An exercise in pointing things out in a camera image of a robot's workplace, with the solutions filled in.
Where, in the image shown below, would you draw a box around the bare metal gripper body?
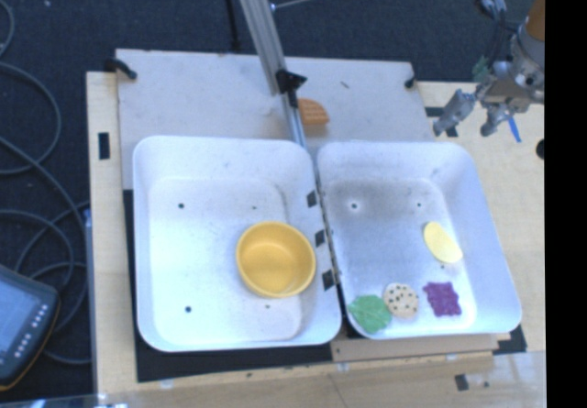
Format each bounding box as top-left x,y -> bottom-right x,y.
475,58 -> 546,114

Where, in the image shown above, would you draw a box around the yellow oval slice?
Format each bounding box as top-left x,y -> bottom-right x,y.
422,220 -> 464,265

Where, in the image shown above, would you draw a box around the orange waffle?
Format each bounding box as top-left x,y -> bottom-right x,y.
296,96 -> 331,127

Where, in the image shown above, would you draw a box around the white plastic tray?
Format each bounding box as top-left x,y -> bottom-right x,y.
316,139 -> 524,341
131,135 -> 343,353

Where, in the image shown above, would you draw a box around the purple grapes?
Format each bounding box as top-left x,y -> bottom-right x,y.
421,281 -> 463,318

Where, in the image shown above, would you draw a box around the chocolate chip biscuit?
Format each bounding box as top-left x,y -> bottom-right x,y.
382,281 -> 420,320

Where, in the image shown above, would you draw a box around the green lettuce leaf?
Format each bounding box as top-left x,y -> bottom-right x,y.
347,294 -> 393,335

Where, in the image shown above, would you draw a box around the yellow bowl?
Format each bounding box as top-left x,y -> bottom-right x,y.
235,220 -> 317,299

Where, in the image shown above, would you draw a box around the pale flat board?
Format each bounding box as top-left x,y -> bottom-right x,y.
114,48 -> 437,196

